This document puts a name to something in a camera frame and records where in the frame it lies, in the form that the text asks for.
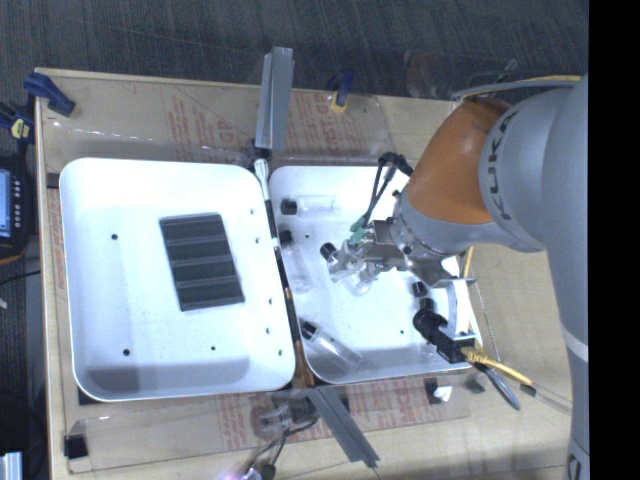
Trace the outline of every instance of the yellow cable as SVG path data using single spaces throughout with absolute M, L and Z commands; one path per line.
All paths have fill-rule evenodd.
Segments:
M 502 364 L 499 361 L 491 359 L 487 354 L 485 354 L 484 352 L 480 352 L 474 347 L 462 347 L 460 349 L 460 352 L 462 352 L 469 363 L 480 363 L 490 366 L 511 377 L 513 380 L 519 382 L 520 384 L 533 387 L 533 381 L 529 377 L 523 375 L 514 368 L 507 366 L 506 364 Z
M 467 249 L 462 261 L 462 278 L 469 277 L 469 271 L 471 270 L 471 257 L 473 256 L 473 245 Z
M 578 75 L 548 75 L 539 76 L 536 78 L 527 78 L 525 80 L 520 80 L 520 82 L 535 82 L 536 80 L 552 80 L 554 82 L 579 82 L 580 80 L 582 80 L 582 77 Z

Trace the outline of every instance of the clear plastic tube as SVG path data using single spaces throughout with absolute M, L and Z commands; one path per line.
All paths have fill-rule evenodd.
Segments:
M 329 215 L 336 210 L 336 198 L 332 195 L 308 195 L 294 199 L 283 199 L 280 211 L 283 215 L 317 217 Z
M 294 242 L 291 231 L 280 232 L 280 250 L 287 272 L 289 287 L 293 293 L 306 293 L 313 288 L 313 279 L 309 274 L 300 247 Z
M 341 370 L 352 373 L 360 367 L 362 356 L 358 352 L 328 335 L 317 325 L 301 319 L 300 328 L 307 346 L 331 359 L 332 363 Z

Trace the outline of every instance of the wire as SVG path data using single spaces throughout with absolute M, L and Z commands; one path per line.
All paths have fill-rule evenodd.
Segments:
M 18 274 L 17 276 L 8 277 L 7 279 L 0 281 L 0 286 L 11 283 L 13 281 L 17 281 L 18 279 L 23 279 L 25 277 L 37 276 L 40 273 L 40 270 L 34 270 L 33 272 L 25 272 L 24 274 Z
M 468 98 L 471 98 L 472 96 L 479 96 L 485 93 L 509 91 L 512 89 L 524 89 L 527 87 L 574 87 L 580 80 L 581 78 L 579 76 L 553 75 L 538 78 L 529 78 L 526 80 L 518 80 L 516 82 L 479 85 L 470 89 L 456 91 L 451 94 L 451 99 L 461 102 Z
M 318 419 L 319 418 L 314 418 L 311 421 L 309 421 L 308 423 L 306 423 L 305 425 L 295 428 L 293 430 L 291 430 L 290 428 L 285 429 L 281 435 L 279 435 L 277 438 L 275 438 L 273 441 L 271 441 L 269 444 L 267 444 L 264 448 L 262 448 L 261 450 L 259 450 L 258 452 L 256 452 L 253 457 L 251 458 L 250 462 L 249 462 L 249 467 L 247 467 L 247 470 L 249 470 L 250 468 L 252 468 L 255 463 L 258 461 L 258 459 L 260 458 L 260 456 L 264 455 L 265 453 L 267 453 L 269 450 L 275 448 L 276 446 L 278 446 L 278 450 L 275 453 L 275 456 L 273 457 L 273 459 L 271 459 L 269 461 L 269 464 L 271 464 L 272 466 L 275 465 L 276 460 L 278 460 L 278 457 L 280 457 L 280 454 L 282 453 L 282 449 L 284 448 L 284 445 L 287 443 L 287 439 L 289 439 L 291 436 L 299 433 L 299 432 L 304 432 L 305 430 L 313 427 L 316 423 L 318 423 Z
M 479 364 L 486 365 L 490 368 L 495 368 L 496 370 L 500 371 L 501 373 L 504 373 L 505 375 L 508 375 L 513 380 L 515 380 L 516 382 L 519 382 L 524 386 L 529 386 L 529 387 L 533 386 L 533 381 L 526 375 L 523 375 L 522 373 L 517 371 L 515 368 L 511 368 L 510 366 L 507 366 L 504 363 L 496 361 L 495 359 L 491 359 L 486 353 L 480 350 L 477 350 L 474 347 L 461 347 L 460 352 L 462 352 L 465 359 L 469 363 L 479 363 Z
M 382 176 L 382 169 L 387 164 L 389 165 L 387 167 L 387 172 L 384 175 L 384 181 L 382 182 L 382 186 L 378 189 L 378 185 L 380 184 L 380 177 Z M 413 174 L 413 168 L 407 163 L 407 159 L 403 155 L 397 155 L 396 153 L 392 153 L 391 151 L 389 151 L 378 159 L 378 169 L 376 171 L 376 177 L 373 182 L 373 190 L 371 193 L 371 200 L 369 201 L 369 207 L 367 208 L 367 211 L 362 215 L 361 222 L 358 222 L 361 228 L 366 227 L 366 225 L 369 223 L 373 210 L 380 201 L 380 198 L 387 188 L 387 185 L 389 185 L 389 183 L 395 176 L 396 171 L 398 170 L 406 174 L 407 176 L 411 176 L 411 174 Z

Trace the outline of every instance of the black connector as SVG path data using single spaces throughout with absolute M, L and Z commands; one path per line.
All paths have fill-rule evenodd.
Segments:
M 329 257 L 336 251 L 336 246 L 331 242 L 327 242 L 320 247 L 320 254 L 325 260 L 329 260 Z
M 276 467 L 273 464 L 265 464 L 260 470 L 262 480 L 273 480 L 276 477 Z
M 438 354 L 449 363 L 462 363 L 466 358 L 460 349 L 462 347 L 473 347 L 475 337 L 452 339 L 441 329 L 447 325 L 447 319 L 439 315 L 432 309 L 421 308 L 413 317 L 413 326 L 428 342 L 436 346 Z
M 429 294 L 429 289 L 422 281 L 416 281 L 411 285 L 411 292 L 416 299 L 421 299 Z

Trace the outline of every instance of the small black object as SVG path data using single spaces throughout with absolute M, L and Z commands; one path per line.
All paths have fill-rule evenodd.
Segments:
M 291 233 L 291 230 L 283 229 L 282 231 L 280 231 L 279 235 L 280 243 L 282 245 L 289 245 L 293 243 L 293 234 Z
M 262 480 L 273 480 L 276 477 L 276 467 L 273 464 L 265 464 L 260 470 Z
M 298 203 L 293 199 L 283 199 L 280 203 L 280 211 L 282 215 L 295 215 L 298 213 Z
M 317 332 L 318 328 L 309 322 L 302 322 L 300 330 L 302 335 L 309 340 L 313 338 L 313 335 Z
M 328 260 L 329 256 L 331 256 L 336 251 L 336 246 L 331 242 L 327 242 L 326 244 L 323 244 L 322 247 L 320 247 L 320 254 L 322 254 L 322 257 L 325 260 Z
M 413 317 L 413 326 L 428 342 L 436 346 L 438 354 L 449 363 L 462 363 L 466 361 L 466 358 L 460 352 L 460 349 L 462 347 L 473 347 L 475 338 L 454 340 L 440 329 L 441 326 L 446 325 L 446 318 L 431 309 L 422 308 Z
M 413 167 L 411 167 L 407 163 L 407 159 L 404 157 L 404 155 L 398 155 L 398 157 L 396 158 L 396 165 L 398 166 L 398 170 L 402 174 L 406 174 L 409 177 L 411 177 L 411 175 L 413 174 Z
M 413 296 L 416 299 L 421 299 L 422 297 L 426 297 L 427 294 L 429 293 L 429 289 L 427 288 L 427 285 L 424 284 L 422 281 L 416 281 L 415 283 L 413 283 L 411 285 L 411 291 L 413 292 Z
M 433 311 L 435 307 L 436 307 L 436 303 L 431 297 L 424 297 L 420 299 L 420 309 Z
M 527 386 L 526 384 L 520 384 L 520 391 L 523 391 L 529 396 L 535 397 L 538 394 L 538 390 L 533 386 Z
M 438 389 L 438 379 L 424 380 L 424 390 L 427 393 L 427 400 L 429 400 L 429 405 L 442 403 L 442 399 L 435 396 L 436 389 Z
M 244 302 L 222 217 L 166 217 L 160 228 L 181 311 Z
M 83 435 L 64 437 L 64 455 L 71 459 L 80 459 L 89 455 L 87 442 Z

